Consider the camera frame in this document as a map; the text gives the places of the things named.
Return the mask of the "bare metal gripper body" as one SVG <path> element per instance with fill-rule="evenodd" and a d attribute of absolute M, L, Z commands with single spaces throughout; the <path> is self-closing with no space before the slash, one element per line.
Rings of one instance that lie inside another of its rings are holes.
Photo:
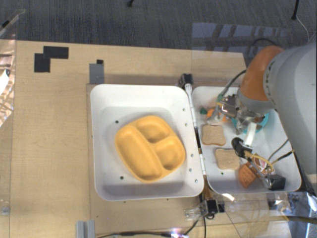
<path fill-rule="evenodd" d="M 217 101 L 220 112 L 235 120 L 236 127 L 247 127 L 250 123 L 255 123 L 256 127 L 263 127 L 264 115 L 248 110 L 236 94 L 227 96 L 219 94 Z"/>

